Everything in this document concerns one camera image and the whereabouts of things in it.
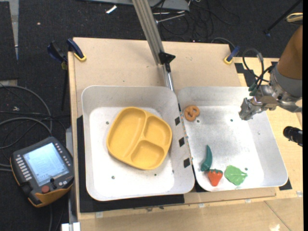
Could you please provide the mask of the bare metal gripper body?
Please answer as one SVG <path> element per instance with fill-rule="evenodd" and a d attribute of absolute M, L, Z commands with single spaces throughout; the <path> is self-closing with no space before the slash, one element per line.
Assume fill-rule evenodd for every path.
<path fill-rule="evenodd" d="M 280 107 L 291 113 L 301 113 L 302 107 L 296 105 L 301 100 L 285 91 L 277 82 L 271 80 L 267 85 L 258 85 L 254 83 L 250 86 L 250 100 L 261 105 L 261 112 L 266 110 L 275 110 Z"/>

